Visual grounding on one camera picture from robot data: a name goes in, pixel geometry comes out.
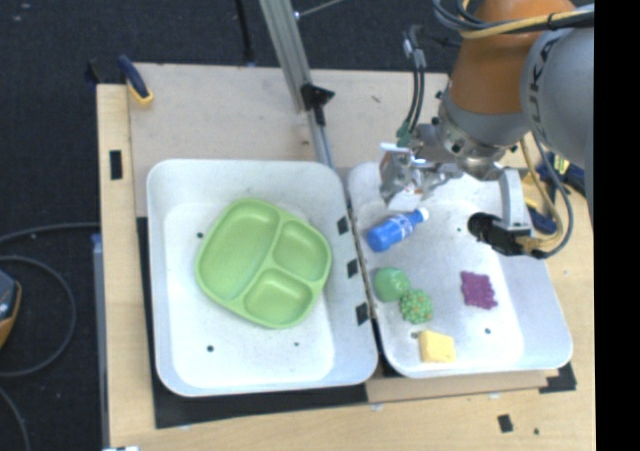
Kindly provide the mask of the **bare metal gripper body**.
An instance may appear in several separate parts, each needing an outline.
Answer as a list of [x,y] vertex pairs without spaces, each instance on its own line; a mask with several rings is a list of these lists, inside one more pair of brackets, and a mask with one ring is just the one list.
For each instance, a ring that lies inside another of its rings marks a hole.
[[414,130],[404,125],[396,143],[381,147],[381,183],[396,178],[402,182],[402,191],[409,191],[414,172],[442,173],[446,182],[464,175],[494,181],[501,175],[499,161],[506,152],[502,146],[486,145],[449,124],[420,124]]

